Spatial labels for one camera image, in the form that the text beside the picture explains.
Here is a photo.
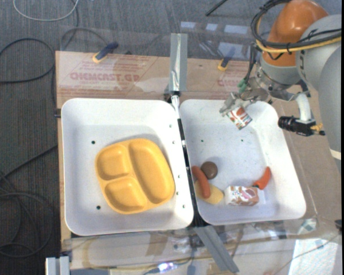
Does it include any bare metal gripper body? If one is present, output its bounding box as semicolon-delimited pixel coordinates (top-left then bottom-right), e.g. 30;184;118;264
230;77;294;107

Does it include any red and white can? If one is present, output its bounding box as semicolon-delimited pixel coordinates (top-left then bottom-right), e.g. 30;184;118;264
226;106;253;131

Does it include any white plastic tray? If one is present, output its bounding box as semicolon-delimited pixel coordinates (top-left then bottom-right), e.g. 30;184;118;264
60;97;194;237
178;99;307;226

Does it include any brown round biscuit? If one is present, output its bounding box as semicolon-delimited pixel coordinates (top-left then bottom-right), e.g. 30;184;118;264
200;161;218;180

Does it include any red sausage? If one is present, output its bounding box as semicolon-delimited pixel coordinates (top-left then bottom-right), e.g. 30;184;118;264
191;165;212;199

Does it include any yellow bread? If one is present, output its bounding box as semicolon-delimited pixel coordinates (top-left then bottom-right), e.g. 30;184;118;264
194;180;224;205

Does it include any white and brown carton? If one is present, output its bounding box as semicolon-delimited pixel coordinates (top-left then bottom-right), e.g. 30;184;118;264
224;185;266;207

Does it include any yellow divided plate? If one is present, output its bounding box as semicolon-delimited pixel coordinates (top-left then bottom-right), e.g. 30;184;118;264
95;137;176;215

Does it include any brown cardboard board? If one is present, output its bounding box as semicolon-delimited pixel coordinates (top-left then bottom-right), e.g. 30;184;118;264
54;50;338;262

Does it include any black cylinder on white bracket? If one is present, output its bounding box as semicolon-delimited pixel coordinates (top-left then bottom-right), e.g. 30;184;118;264
277;92;317;137

